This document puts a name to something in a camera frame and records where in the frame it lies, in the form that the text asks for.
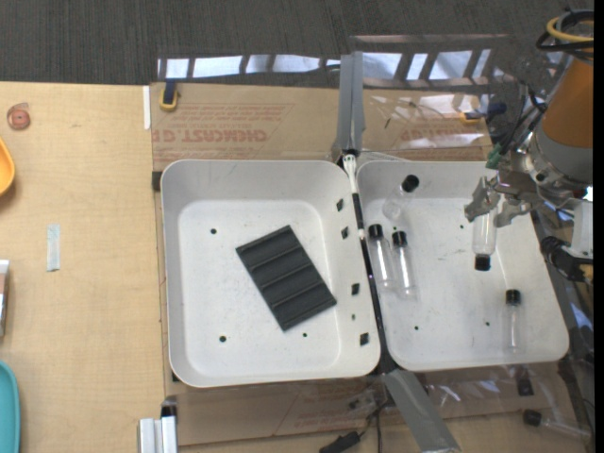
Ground brown cardboard board red print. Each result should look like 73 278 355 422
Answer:
149 81 575 446

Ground white plastic tray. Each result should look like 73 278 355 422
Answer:
355 159 571 374
159 159 382 389

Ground dark grey grooved rack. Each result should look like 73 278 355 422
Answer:
234 225 339 333

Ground teal plate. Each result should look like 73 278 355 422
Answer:
0 360 22 453

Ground clear bottle with black cap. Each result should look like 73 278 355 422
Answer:
472 204 499 273
380 174 421 222
367 223 398 293
522 409 592 439
391 229 420 300
503 289 523 354

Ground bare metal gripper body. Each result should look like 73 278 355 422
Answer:
493 143 586 208

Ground orange plate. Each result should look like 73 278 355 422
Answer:
0 136 16 197

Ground thin black and white rod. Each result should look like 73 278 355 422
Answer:
341 152 394 373

